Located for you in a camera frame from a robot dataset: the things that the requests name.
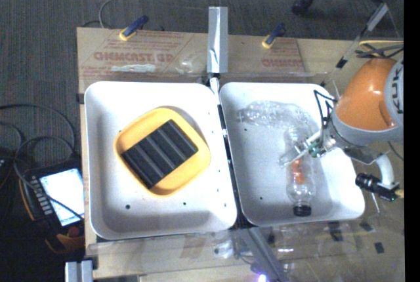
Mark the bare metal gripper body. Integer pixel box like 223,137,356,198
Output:
303,131,337,157

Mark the white plastic tray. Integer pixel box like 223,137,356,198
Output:
83,80,238,241
218,81,366,228

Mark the clear plastic bottle, black cap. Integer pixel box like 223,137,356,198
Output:
283,125,318,218

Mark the crushed clear plastic bottle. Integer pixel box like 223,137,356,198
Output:
237,100,316,131

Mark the black ribbed block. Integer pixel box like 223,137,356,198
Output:
119,119,200,190

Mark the yellow plate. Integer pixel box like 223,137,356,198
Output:
113,107,211,198

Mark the brown cardboard board, red print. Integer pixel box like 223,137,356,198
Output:
75,27,405,279

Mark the black cylinder on white bracket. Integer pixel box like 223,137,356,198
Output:
355,153,402,202

